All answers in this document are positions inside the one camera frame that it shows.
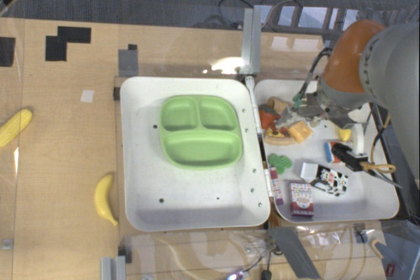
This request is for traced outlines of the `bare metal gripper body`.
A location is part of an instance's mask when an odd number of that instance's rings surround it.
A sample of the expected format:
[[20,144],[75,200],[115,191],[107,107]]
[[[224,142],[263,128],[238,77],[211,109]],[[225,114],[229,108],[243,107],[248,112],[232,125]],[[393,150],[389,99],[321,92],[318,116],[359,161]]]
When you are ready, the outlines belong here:
[[338,106],[323,94],[318,92],[306,93],[303,97],[296,96],[294,110],[307,119],[319,117],[327,119],[340,129],[349,129],[355,120],[349,117],[349,109]]

